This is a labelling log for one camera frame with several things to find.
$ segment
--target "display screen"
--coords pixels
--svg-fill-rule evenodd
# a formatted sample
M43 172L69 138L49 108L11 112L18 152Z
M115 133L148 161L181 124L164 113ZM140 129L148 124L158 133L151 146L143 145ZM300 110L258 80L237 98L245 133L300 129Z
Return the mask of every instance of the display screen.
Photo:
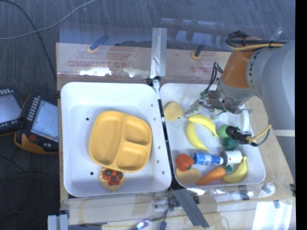
M31 132L59 142L58 107L42 100Z
M12 94L0 96L0 124L19 117L21 108Z

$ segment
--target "white tray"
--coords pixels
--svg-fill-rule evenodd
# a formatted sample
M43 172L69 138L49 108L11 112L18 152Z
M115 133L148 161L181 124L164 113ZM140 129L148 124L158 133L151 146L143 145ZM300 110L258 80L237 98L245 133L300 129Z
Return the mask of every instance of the white tray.
M125 172L125 183L115 192L98 179L102 167L89 156L88 144L97 116L106 110L134 115L147 122L153 144L146 166ZM145 84L71 82L61 90L63 177L69 194L76 197L166 190L171 184L163 127L156 93Z
M178 83L167 83L164 84L160 89L160 96L163 108L171 101L177 102L184 111L189 110L190 106L199 98L200 93L207 88L208 85L204 84L178 84ZM213 85L210 89L215 90L216 85ZM207 108L203 108L200 114L211 116L211 113ZM221 114L217 119L214 120L216 125L216 130L222 125L231 125L239 127L242 131L246 129L246 122L248 122L248 131L252 132L251 126L249 124L248 115L234 115L230 112ZM174 121L166 120L166 129L168 134L168 141L171 149L172 161L174 170L176 171L175 159L181 153L186 153L192 158L195 152L202 152L204 150L195 149L190 144L186 136L186 126L188 120L182 115L179 119ZM212 133L204 128L201 124L195 124L195 129L198 137L203 141L203 143L210 149L210 153L215 156L225 150L222 146L222 139L219 137L214 137ZM227 186L227 185L240 185L240 184L258 184L261 183L265 178L265 168L260 156L259 149L251 145L238 145L238 149L242 152L242 155L247 156L247 166L248 173L243 180L236 184L229 184L219 179L215 182L211 182L207 185L198 186L197 184L181 184L186 188L208 188L216 186ZM203 177L207 172L212 170L217 164L205 166L194 164L192 167L201 172Z

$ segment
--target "toy banana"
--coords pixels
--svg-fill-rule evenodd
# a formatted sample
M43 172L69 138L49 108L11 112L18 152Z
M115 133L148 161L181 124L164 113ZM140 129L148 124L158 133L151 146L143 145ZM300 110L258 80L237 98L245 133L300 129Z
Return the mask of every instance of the toy banana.
M195 114L195 115L188 117L188 120L193 123L200 123L206 126L214 134L214 136L218 136L216 132L215 123L209 117L206 117L201 114Z
M236 183L241 181L247 172L246 156L243 156L242 162L239 164L238 168L234 172L225 175L223 180L228 183Z
M186 127L186 134L188 137L189 142L196 148L199 149L205 149L206 151L209 151L209 149L205 146L205 144L198 138L195 127L192 122L188 122L188 125Z

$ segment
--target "yellow plate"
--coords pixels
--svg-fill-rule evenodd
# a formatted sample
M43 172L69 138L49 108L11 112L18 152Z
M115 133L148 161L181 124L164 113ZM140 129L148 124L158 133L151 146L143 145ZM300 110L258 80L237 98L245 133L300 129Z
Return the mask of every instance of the yellow plate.
M105 111L95 120L89 154L102 167L136 172L146 165L152 140L152 130L142 119L123 112Z

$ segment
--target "gray floor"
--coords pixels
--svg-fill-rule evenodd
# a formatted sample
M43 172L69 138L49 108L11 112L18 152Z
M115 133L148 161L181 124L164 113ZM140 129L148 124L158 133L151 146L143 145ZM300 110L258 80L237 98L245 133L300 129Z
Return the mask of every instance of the gray floor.
M7 1L41 29L90 0ZM39 33L45 52L36 33L3 39L34 30L7 1L0 2L0 88L14 87L24 100L31 92L55 96L56 42L92 42L100 28L125 46L150 47L153 27L168 29L170 48L193 49L205 39L204 50L229 51L229 33L270 39L279 27L279 40L295 40L295 0L96 0ZM0 229L47 229L47 216L59 214L58 168L57 155L29 153L15 146L13 135L0 137ZM36 175L9 177L20 170Z

